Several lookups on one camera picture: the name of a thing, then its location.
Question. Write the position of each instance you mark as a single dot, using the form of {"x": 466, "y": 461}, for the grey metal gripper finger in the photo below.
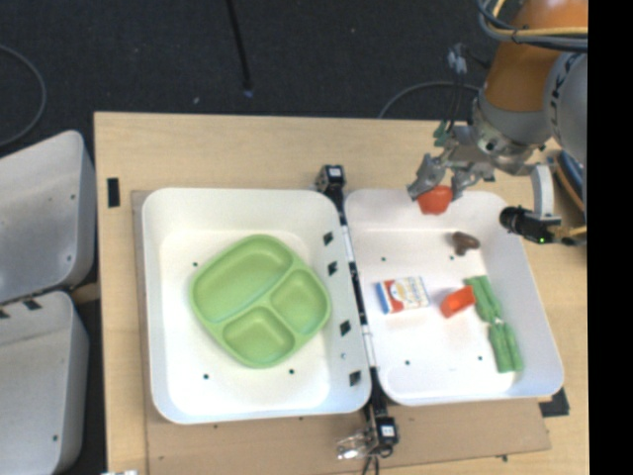
{"x": 426, "y": 173}
{"x": 462, "y": 180}

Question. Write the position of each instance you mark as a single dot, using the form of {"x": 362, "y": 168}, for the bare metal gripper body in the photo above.
{"x": 475, "y": 154}

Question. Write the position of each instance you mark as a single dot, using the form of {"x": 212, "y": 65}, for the red toy tomato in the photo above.
{"x": 435, "y": 201}

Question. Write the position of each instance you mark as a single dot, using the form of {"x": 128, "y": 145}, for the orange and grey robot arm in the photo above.
{"x": 529, "y": 67}

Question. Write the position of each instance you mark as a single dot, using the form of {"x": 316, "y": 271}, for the brown rounded toy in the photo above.
{"x": 464, "y": 242}

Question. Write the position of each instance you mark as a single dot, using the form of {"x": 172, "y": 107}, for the orange red toy cup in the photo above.
{"x": 456, "y": 302}

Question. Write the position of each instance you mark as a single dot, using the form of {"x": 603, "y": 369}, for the red white blue carton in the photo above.
{"x": 403, "y": 295}

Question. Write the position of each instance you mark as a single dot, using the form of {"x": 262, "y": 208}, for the thin black and white rod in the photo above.
{"x": 357, "y": 285}

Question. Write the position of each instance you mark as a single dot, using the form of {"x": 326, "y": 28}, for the green toy bean bunch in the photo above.
{"x": 504, "y": 344}

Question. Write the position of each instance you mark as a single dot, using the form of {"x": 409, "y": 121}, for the white plastic tray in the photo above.
{"x": 425, "y": 354}
{"x": 183, "y": 384}

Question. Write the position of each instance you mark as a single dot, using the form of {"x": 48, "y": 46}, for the green divided plate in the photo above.
{"x": 257, "y": 300}

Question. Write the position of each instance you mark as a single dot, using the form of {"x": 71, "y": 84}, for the black cylinder on white bracket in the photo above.
{"x": 529, "y": 223}

